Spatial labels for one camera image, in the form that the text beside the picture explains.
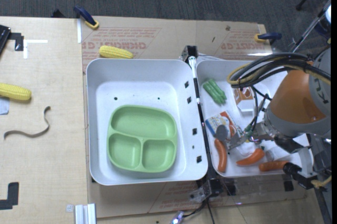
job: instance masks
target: toy corn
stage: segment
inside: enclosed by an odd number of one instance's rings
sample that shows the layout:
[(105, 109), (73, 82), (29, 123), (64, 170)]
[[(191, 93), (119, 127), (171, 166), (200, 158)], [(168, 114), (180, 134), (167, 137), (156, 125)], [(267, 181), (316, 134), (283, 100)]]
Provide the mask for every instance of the toy corn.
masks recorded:
[(131, 52), (108, 45), (100, 47), (100, 55), (105, 58), (133, 58), (133, 54)]
[(32, 92), (29, 89), (0, 83), (0, 96), (17, 100), (29, 100)]

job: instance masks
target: black cable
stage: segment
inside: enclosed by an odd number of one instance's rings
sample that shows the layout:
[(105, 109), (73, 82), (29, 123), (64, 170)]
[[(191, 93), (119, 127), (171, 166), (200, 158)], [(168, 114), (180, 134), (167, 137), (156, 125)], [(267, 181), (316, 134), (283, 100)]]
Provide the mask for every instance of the black cable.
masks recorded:
[(260, 96), (262, 96), (263, 98), (266, 98), (267, 100), (272, 100), (272, 98), (271, 97), (269, 97), (269, 95), (268, 94), (263, 94), (263, 93), (261, 93), (256, 87), (254, 87), (254, 86), (251, 86), (255, 91), (256, 91), (256, 93), (258, 93)]
[[(256, 94), (256, 91), (254, 88), (252, 88), (253, 92), (254, 92), (254, 99), (255, 99), (255, 107), (259, 107), (259, 102), (257, 101), (257, 94)], [(257, 118), (258, 118), (258, 115), (259, 115), (259, 112), (260, 111), (256, 111), (256, 115), (254, 115), (254, 118), (253, 118), (253, 125), (252, 125), (252, 128), (251, 128), (251, 131), (254, 131), (255, 129), (255, 126), (257, 124)]]
[[(283, 65), (287, 65), (287, 66), (283, 67), (283, 68), (276, 69), (276, 70), (270, 72), (271, 70), (273, 70), (277, 67), (281, 67)], [(331, 80), (330, 74), (328, 74), (327, 72), (325, 72), (323, 70), (320, 70), (316, 67), (313, 67), (312, 65), (308, 64), (307, 62), (305, 62), (303, 60), (278, 59), (278, 60), (275, 60), (271, 63), (265, 64), (264, 66), (261, 66), (261, 67), (255, 69), (255, 70), (252, 70), (248, 74), (240, 77), (239, 79), (241, 81), (241, 80), (243, 80), (243, 79), (245, 79), (249, 76), (252, 76), (254, 73), (256, 73), (254, 75), (254, 78), (250, 79), (248, 82), (240, 83), (240, 87), (247, 87), (247, 86), (250, 86), (250, 85), (254, 85), (254, 84), (266, 79), (267, 77), (269, 77), (273, 74), (283, 72), (285, 70), (292, 70), (292, 69), (297, 70), (297, 68), (295, 68), (295, 67), (299, 67), (300, 69), (302, 69), (306, 73), (307, 73), (307, 70), (309, 70), (312, 73), (318, 74), (319, 76), (321, 76), (321, 77), (323, 77), (327, 80)], [(232, 85), (232, 88), (238, 88), (238, 85)]]
[(210, 212), (210, 214), (211, 214), (212, 223), (213, 223), (213, 224), (215, 224), (215, 222), (214, 222), (214, 218), (213, 218), (213, 214), (212, 214), (212, 210), (211, 210), (211, 206), (210, 206), (210, 203), (209, 203), (209, 201), (208, 201), (208, 200), (207, 200), (207, 207), (209, 208), (209, 212)]
[(247, 66), (240, 69), (237, 73), (233, 74), (232, 77), (230, 77), (230, 79), (238, 80), (244, 73), (246, 73), (252, 67), (254, 67), (254, 66), (256, 66), (260, 63), (263, 63), (263, 62), (271, 61), (273, 59), (302, 59), (302, 60), (305, 60), (305, 61), (308, 60), (308, 58), (306, 56), (304, 56), (302, 54), (299, 54), (299, 53), (283, 52), (283, 53), (271, 54), (271, 55), (262, 57), (260, 59), (257, 59), (255, 61), (251, 62)]
[(194, 215), (195, 213), (200, 212), (205, 207), (205, 205), (207, 204), (207, 202), (208, 202), (208, 199), (203, 200), (202, 203), (201, 203), (201, 205), (198, 208), (196, 208), (193, 212), (189, 213), (188, 215), (183, 215), (183, 218), (189, 217), (191, 215)]
[[(249, 82), (246, 82), (246, 83), (241, 83), (240, 86), (241, 87), (250, 87), (252, 85), (255, 85), (263, 80), (265, 80), (266, 78), (274, 75), (274, 74), (277, 74), (277, 73), (281, 73), (281, 72), (287, 72), (289, 70), (292, 70), (292, 68), (288, 68), (288, 67), (284, 67), (284, 68), (280, 68), (280, 69), (277, 69), (277, 70), (274, 70), (270, 73), (267, 73), (266, 75), (258, 78), (258, 79), (255, 79), (255, 80), (251, 80)], [(239, 88), (239, 85), (232, 85), (232, 88)]]

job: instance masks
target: wooden table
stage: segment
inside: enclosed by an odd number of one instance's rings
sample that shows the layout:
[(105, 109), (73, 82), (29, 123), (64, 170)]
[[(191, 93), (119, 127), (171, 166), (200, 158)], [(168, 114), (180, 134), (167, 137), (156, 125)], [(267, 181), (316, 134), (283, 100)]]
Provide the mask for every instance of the wooden table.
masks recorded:
[[(19, 182), (18, 205), (0, 210), (0, 223), (74, 222), (68, 205), (86, 205), (87, 171), (83, 98), (82, 46), (77, 41), (77, 20), (0, 17), (0, 24), (26, 40), (28, 58), (14, 51), (9, 40), (0, 56), (0, 83), (26, 87), (32, 99), (11, 100), (9, 113), (0, 116), (0, 134), (8, 130), (37, 133), (37, 138), (12, 134), (0, 139), (0, 200), (7, 187)], [(323, 223), (314, 193), (305, 199), (212, 208), (215, 223)], [(175, 212), (98, 219), (98, 223), (169, 223)], [(205, 208), (184, 223), (211, 223)]]

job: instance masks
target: yellow clamp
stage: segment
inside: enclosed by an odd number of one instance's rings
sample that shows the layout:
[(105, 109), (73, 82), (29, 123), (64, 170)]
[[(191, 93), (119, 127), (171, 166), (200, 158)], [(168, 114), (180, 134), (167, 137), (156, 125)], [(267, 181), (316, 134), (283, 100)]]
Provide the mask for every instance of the yellow clamp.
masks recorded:
[(264, 39), (259, 39), (259, 36), (260, 34), (259, 33), (256, 33), (255, 36), (254, 36), (254, 40), (258, 43), (265, 43), (266, 40)]
[(89, 28), (91, 28), (91, 29), (97, 29), (97, 28), (99, 27), (100, 24), (98, 23), (97, 20), (94, 19), (94, 21), (96, 22), (95, 25), (91, 25), (88, 21), (85, 21), (84, 23), (85, 23)]

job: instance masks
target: white tape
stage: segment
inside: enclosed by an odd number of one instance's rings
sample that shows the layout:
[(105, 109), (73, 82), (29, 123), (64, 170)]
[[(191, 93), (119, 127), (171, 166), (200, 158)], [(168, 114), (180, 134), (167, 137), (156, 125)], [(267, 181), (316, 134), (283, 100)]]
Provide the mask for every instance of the white tape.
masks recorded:
[(82, 26), (80, 18), (77, 20), (77, 41), (79, 44), (82, 42)]
[(47, 44), (48, 40), (23, 40), (23, 58), (28, 58), (28, 43), (30, 44)]

